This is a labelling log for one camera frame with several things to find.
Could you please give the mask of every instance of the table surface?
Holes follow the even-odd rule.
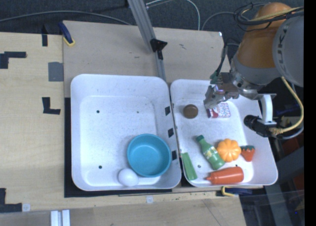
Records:
[[[64,98],[70,96],[71,79],[82,73],[156,76],[154,55],[147,52],[136,26],[64,23],[76,41],[73,47],[60,35],[47,35],[48,46],[43,46],[42,35],[0,33],[0,53],[27,53],[26,58],[10,58],[8,69],[0,69],[0,187],[6,188],[5,202],[29,204],[31,211],[146,204],[147,194],[64,198]],[[218,32],[154,30],[159,40],[168,42],[163,57],[169,84],[176,79],[208,80],[218,67],[223,47]],[[100,36],[103,40],[91,45]],[[64,64],[64,82],[49,80],[52,62]],[[222,71],[228,70],[226,59]],[[61,109],[60,114],[44,114],[42,97],[50,97],[50,108]],[[221,209],[234,208],[230,216],[235,225],[245,225],[239,199],[218,197],[211,188],[178,185],[171,193],[152,197],[154,203],[192,201],[189,206],[205,208],[205,200],[216,204],[220,199]]]

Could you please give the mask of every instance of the wooden table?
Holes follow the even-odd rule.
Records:
[[[152,194],[153,204],[146,204],[148,195],[141,194],[64,198],[64,98],[70,96],[71,79],[80,73],[156,75],[153,54],[145,50],[137,27],[64,23],[76,41],[73,47],[60,35],[47,35],[48,45],[43,46],[42,35],[0,33],[1,54],[27,54],[26,58],[9,58],[8,68],[0,69],[0,188],[6,188],[6,204],[29,204],[31,211],[74,209],[72,219],[92,209],[94,220],[102,217],[102,209],[115,211],[117,205],[117,211],[122,209],[127,215],[145,209],[161,217],[168,214],[166,220],[174,218],[182,225],[188,217],[204,222],[203,213],[214,220],[211,209],[215,208],[215,219],[245,225],[239,198],[218,197],[210,188],[179,185],[171,193]],[[168,42],[163,57],[169,84],[179,78],[208,80],[217,68],[223,47],[218,32],[155,28],[155,33]],[[99,40],[91,44],[94,37]],[[111,65],[100,66],[104,62]],[[50,78],[49,63],[64,65],[64,82]],[[222,70],[229,70],[228,61]],[[50,108],[60,109],[60,114],[43,113],[43,97],[49,97]],[[121,218],[115,212],[111,216],[121,223],[124,218],[125,223],[129,221],[128,216]],[[157,214],[143,216],[143,224],[138,225],[150,225],[145,223],[149,218],[162,220]]]

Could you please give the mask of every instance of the bottle label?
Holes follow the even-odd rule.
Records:
[[[211,146],[207,151],[205,151],[203,154],[204,156],[209,159],[210,157],[212,157],[214,154],[217,154],[217,150],[215,149],[214,146]]]

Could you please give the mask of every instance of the white tray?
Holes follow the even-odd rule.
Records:
[[[189,181],[196,187],[216,186],[205,178],[214,171],[201,153],[201,147],[195,138],[203,135],[208,143],[215,147],[218,142],[230,138],[239,146],[253,145],[255,154],[252,162],[246,162],[240,155],[237,160],[226,163],[222,168],[240,166],[244,171],[244,180],[234,185],[271,185],[277,180],[277,167],[268,138],[259,136],[243,124],[246,115],[260,116],[258,101],[240,96],[228,100],[231,116],[229,118],[208,118],[203,100],[209,81],[176,80],[171,84],[170,94],[173,105],[176,133],[181,153],[187,152],[197,173],[197,179]],[[187,119],[183,108],[188,104],[198,107],[198,115]]]
[[[167,83],[158,77],[89,75],[71,83],[72,178],[86,191],[170,189],[181,179],[181,168]],[[126,150],[137,135],[154,134],[173,155],[160,177],[140,178],[123,186],[118,173],[129,168]]]

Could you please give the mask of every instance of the orange pumpkin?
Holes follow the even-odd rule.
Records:
[[[236,160],[241,153],[241,148],[239,147],[238,142],[230,140],[229,138],[219,142],[216,150],[221,158],[227,163]]]

